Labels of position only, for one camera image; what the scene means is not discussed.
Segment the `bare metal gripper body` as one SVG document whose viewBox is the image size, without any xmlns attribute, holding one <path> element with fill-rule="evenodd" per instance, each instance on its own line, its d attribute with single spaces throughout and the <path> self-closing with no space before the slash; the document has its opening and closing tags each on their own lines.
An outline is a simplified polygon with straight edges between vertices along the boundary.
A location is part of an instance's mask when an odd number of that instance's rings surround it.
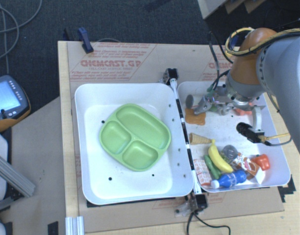
<svg viewBox="0 0 300 235">
<path fill-rule="evenodd" d="M 250 98 L 236 92 L 230 85 L 221 85 L 208 93 L 210 103 L 221 110 L 239 108 L 246 110 L 250 106 Z"/>
</svg>

